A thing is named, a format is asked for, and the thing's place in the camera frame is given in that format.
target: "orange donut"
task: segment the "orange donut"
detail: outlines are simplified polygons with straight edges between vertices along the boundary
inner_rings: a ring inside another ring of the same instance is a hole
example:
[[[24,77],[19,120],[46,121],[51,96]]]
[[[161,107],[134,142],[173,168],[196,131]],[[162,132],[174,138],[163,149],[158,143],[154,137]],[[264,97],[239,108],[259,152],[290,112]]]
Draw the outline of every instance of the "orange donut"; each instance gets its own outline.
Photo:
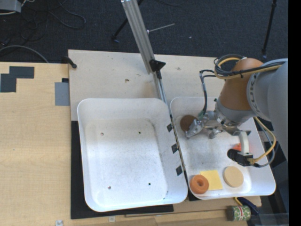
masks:
[[[189,182],[190,189],[195,194],[204,194],[209,188],[209,182],[203,175],[194,175]]]

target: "gray tape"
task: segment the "gray tape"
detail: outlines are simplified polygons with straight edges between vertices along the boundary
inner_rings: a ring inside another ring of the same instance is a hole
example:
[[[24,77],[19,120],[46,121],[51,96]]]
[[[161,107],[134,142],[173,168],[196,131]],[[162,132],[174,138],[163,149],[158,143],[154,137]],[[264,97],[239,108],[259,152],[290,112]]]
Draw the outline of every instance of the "gray tape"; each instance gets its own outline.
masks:
[[[70,106],[69,83],[55,82],[55,105]]]

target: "white tray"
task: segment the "white tray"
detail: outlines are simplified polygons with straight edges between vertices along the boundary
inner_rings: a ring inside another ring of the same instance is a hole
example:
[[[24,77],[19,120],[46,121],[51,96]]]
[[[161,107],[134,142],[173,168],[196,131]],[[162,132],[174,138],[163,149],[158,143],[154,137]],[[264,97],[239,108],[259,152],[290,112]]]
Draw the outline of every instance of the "white tray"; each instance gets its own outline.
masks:
[[[227,151],[240,142],[238,136],[231,136],[227,132],[223,132],[218,134],[216,138],[209,139],[204,130],[190,139],[186,138],[180,127],[181,118],[187,114],[197,117],[203,106],[203,97],[177,97],[171,102],[171,113],[188,180],[194,175],[200,174],[201,171],[217,170],[222,183],[222,189],[208,190],[204,194],[192,193],[202,200],[273,194],[276,189],[276,183],[270,166],[263,168],[243,167],[228,158]],[[207,110],[213,111],[214,106],[214,98],[208,98]],[[252,118],[249,119],[240,129],[251,131],[248,138],[250,152],[253,153],[254,158],[262,155],[264,149],[254,120]],[[264,157],[258,163],[267,163],[267,158]],[[223,171],[228,166],[238,167],[242,171],[244,182],[240,187],[230,187],[223,180]]]
[[[87,205],[104,212],[185,200],[170,114],[156,98],[85,99],[78,105]]]

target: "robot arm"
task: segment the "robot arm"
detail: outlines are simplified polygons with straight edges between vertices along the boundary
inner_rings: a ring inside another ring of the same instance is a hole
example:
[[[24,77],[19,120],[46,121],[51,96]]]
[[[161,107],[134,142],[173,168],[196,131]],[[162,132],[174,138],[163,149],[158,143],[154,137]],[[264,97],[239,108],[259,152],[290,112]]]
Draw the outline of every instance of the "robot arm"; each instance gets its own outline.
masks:
[[[222,70],[221,65],[230,60],[238,62],[230,72]],[[214,73],[216,77],[225,79],[215,110],[203,110],[185,132],[186,136],[189,138],[203,129],[212,131],[210,138],[223,131],[239,136],[241,152],[229,151],[228,156],[239,164],[248,166],[254,163],[253,155],[248,151],[246,137],[250,131],[241,131],[238,126],[251,117],[259,116],[272,123],[288,161],[288,59],[262,63],[253,58],[228,55],[217,60]]]

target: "green can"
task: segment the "green can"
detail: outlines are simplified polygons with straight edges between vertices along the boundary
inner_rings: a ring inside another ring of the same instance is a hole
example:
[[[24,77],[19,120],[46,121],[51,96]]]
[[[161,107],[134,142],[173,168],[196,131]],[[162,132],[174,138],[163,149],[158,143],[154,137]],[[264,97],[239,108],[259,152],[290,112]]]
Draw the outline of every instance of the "green can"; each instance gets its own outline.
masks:
[[[227,211],[230,221],[248,221],[251,218],[251,210],[248,206],[231,206]]]

